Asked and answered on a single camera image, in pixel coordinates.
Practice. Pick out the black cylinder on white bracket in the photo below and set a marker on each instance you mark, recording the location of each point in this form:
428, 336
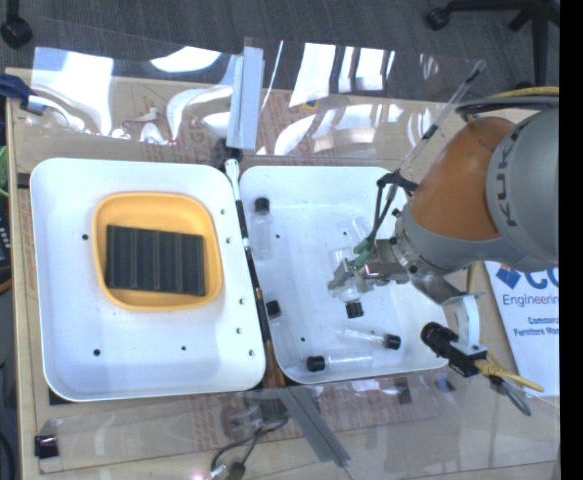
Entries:
463, 355

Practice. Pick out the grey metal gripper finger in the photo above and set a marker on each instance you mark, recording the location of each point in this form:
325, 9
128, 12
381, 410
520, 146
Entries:
365, 282
340, 277

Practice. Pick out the black ribbed rack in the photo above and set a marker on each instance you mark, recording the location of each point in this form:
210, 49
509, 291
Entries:
156, 260

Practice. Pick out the thin black and white rod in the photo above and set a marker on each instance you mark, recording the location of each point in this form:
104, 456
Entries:
247, 248

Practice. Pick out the brown cardboard board, red print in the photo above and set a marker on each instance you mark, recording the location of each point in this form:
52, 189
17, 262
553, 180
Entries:
351, 418

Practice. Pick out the clear bottle with black cap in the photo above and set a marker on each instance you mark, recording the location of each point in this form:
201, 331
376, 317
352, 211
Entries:
273, 309
261, 205
392, 341
354, 310
316, 363

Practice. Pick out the white plastic tray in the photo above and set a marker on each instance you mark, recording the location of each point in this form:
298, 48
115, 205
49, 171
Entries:
71, 278
311, 208

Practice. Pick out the yellow square bowl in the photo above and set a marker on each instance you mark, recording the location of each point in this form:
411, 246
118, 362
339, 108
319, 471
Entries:
156, 210

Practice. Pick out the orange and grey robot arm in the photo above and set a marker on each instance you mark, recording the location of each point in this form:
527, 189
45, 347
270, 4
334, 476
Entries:
471, 193

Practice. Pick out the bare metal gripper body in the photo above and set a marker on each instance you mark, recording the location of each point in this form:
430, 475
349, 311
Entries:
390, 260

